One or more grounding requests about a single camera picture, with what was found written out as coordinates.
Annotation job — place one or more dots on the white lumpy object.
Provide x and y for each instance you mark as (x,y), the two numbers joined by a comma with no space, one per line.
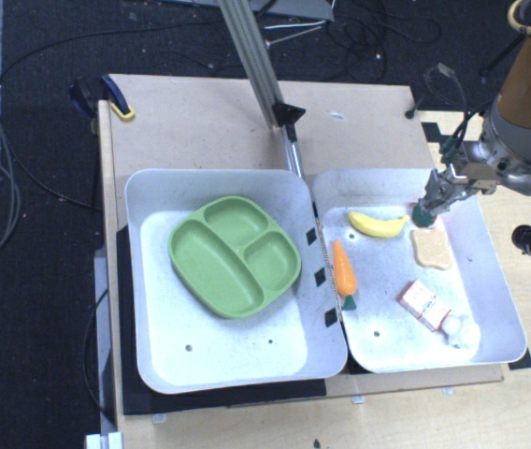
(462,332)

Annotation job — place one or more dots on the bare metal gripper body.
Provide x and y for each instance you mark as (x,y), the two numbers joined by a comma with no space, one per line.
(478,173)

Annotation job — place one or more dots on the black block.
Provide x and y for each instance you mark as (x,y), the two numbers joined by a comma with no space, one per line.
(289,112)

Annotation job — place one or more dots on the brown cardboard board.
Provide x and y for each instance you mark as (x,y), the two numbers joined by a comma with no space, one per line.
(200,124)

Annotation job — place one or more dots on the orange carrot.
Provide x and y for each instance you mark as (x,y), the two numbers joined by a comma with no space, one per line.
(343,269)

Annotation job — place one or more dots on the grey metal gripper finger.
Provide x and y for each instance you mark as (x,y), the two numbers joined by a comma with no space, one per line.
(434,187)
(452,194)

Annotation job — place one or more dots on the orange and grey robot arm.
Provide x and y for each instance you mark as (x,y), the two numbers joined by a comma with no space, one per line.
(527,82)

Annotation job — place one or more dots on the beige bread slice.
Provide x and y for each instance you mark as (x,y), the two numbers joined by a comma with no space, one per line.
(431,248)

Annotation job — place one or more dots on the green divided plate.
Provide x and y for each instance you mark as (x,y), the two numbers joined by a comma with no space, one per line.
(228,260)

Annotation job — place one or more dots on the yellow banana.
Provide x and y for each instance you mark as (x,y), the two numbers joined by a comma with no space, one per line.
(375,227)

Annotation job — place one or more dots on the thin black and white rod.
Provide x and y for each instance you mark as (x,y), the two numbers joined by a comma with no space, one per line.
(326,255)

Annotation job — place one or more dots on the white plastic tray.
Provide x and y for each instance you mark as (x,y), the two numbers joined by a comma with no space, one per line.
(387,335)
(228,344)

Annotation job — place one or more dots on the green and red toy food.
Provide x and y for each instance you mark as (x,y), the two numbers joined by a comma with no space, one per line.
(422,215)

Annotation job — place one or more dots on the pink and white carton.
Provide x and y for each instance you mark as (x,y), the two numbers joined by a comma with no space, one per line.
(422,304)

